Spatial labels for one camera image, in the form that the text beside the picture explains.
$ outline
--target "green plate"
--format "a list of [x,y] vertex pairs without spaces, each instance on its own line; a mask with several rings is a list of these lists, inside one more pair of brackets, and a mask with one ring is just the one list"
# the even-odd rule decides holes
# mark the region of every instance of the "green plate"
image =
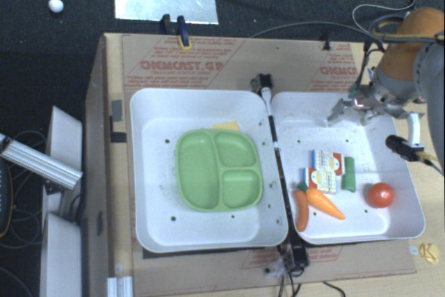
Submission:
[[176,178],[185,203],[198,211],[233,211],[258,203],[263,177],[252,140],[237,131],[187,131],[176,145]]

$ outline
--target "red ball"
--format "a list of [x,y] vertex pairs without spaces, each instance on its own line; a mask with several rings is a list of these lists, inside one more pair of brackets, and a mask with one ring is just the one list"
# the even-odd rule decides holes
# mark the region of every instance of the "red ball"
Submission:
[[375,208],[388,207],[394,200],[394,191],[390,185],[379,182],[369,189],[368,202]]

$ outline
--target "toy carrot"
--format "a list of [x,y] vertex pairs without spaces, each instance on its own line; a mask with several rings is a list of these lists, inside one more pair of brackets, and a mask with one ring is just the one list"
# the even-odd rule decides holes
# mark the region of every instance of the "toy carrot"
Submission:
[[298,218],[296,221],[297,231],[304,232],[309,220],[309,203],[304,191],[297,189],[293,196],[298,204]]
[[[298,188],[305,190],[306,184],[300,184],[298,185]],[[309,203],[314,206],[315,208],[334,216],[338,219],[345,219],[345,216],[343,213],[340,212],[340,210],[335,206],[334,203],[332,203],[328,197],[326,197],[324,194],[322,194],[318,189],[316,188],[307,188],[306,189],[306,198],[309,201]]]

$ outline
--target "black floor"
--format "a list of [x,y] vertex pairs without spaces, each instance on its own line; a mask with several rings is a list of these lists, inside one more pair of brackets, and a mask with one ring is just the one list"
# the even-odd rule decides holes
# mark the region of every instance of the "black floor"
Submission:
[[[24,130],[46,135],[51,107],[58,106],[82,118],[92,60],[99,36],[105,31],[156,33],[157,24],[116,20],[114,0],[63,0],[65,10],[54,17],[48,0],[0,0],[0,133],[14,136]],[[192,35],[247,37],[272,26],[289,22],[325,20],[352,25],[352,9],[361,3],[391,7],[406,6],[409,0],[216,0],[217,26],[190,25]],[[416,0],[417,6],[444,10],[444,0]],[[358,14],[364,24],[381,15],[364,9]],[[270,36],[319,39],[323,26],[288,29]],[[334,40],[360,41],[350,31],[335,29]],[[23,137],[38,143],[35,134]],[[15,188],[24,177],[16,180]],[[41,181],[32,177],[17,196],[14,227],[20,236],[32,240],[37,232],[33,218],[20,209],[40,208]],[[23,245],[11,233],[0,239],[3,245]],[[11,250],[0,246],[0,266],[39,292],[40,247],[29,245]],[[0,268],[0,297],[28,296],[18,282]]]

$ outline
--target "cardboard box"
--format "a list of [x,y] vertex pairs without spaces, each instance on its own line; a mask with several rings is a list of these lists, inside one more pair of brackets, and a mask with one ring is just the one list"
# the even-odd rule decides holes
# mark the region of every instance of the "cardboard box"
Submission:
[[[277,285],[265,267],[275,248],[155,255],[134,233],[134,180],[129,100],[139,89],[247,90],[270,73],[274,93],[346,91],[357,77],[351,44],[238,38],[192,38],[182,51],[176,36],[106,34],[101,38],[86,98],[87,203],[90,296],[106,296],[108,277],[133,276],[134,296],[169,296]],[[406,240],[308,249],[299,282],[364,278],[416,271]]]

